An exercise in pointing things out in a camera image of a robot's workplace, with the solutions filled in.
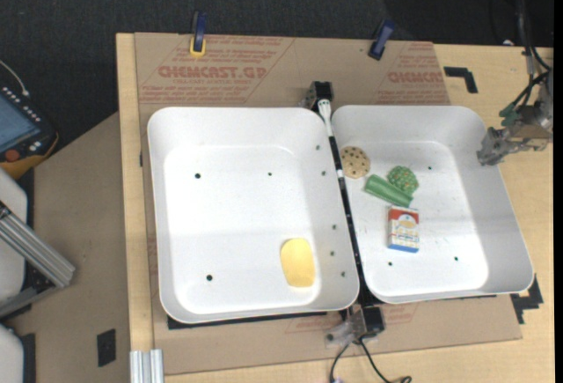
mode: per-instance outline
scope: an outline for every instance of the cookie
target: cookie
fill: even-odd
[[[342,171],[348,178],[361,178],[369,172],[368,155],[359,147],[345,147],[340,150]]]

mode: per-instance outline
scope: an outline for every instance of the gray carpet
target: gray carpet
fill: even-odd
[[[552,45],[553,2],[538,4],[537,44]],[[59,129],[60,148],[117,109],[114,35],[188,32],[196,9],[210,33],[368,39],[391,18],[398,40],[497,42],[487,0],[0,0],[0,59]],[[509,6],[495,3],[494,18],[512,33]],[[0,84],[10,80],[0,69]]]

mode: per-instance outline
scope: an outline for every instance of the table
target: table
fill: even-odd
[[[128,273],[128,314],[132,350],[154,347],[150,285],[144,220],[143,174],[139,166],[141,138],[135,72],[135,38],[116,38],[121,119],[121,160]],[[466,91],[463,80],[446,78],[451,103],[473,109],[486,125],[499,126],[498,112],[526,84],[524,61],[518,48],[436,45],[442,66],[467,67],[479,94]],[[541,50],[546,58],[552,50]],[[552,146],[543,152],[510,156],[501,171],[517,219],[530,250],[545,303],[525,313],[523,339],[458,348],[402,352],[376,356],[384,375],[408,372],[425,381],[554,381]],[[322,382],[330,361],[270,365],[221,372],[167,377],[169,383],[218,381]],[[338,374],[346,382],[374,381],[367,359],[344,358]]]

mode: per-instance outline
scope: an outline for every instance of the small box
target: small box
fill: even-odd
[[[420,248],[418,211],[391,206],[387,219],[389,221],[388,247],[393,250],[417,253]]]

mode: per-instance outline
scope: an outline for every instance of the black bracket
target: black bracket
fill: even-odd
[[[333,83],[330,81],[313,81],[301,104],[306,109],[318,112],[318,101],[320,99],[328,99],[329,101],[332,101],[333,98]]]
[[[526,297],[521,297],[519,294],[510,294],[510,297],[512,298],[512,304],[514,305],[516,317],[520,325],[525,323],[524,310],[538,309],[539,305],[544,303],[544,298],[542,297],[541,290],[539,290],[539,284],[537,284],[537,278],[535,276]]]
[[[443,70],[446,73],[447,77],[462,77],[465,80],[467,92],[479,92],[477,90],[477,85],[475,84],[475,78],[473,78],[473,74],[465,67],[444,67]]]
[[[21,336],[19,338],[24,347],[24,383],[35,383],[37,381],[37,365],[35,360],[35,334]]]

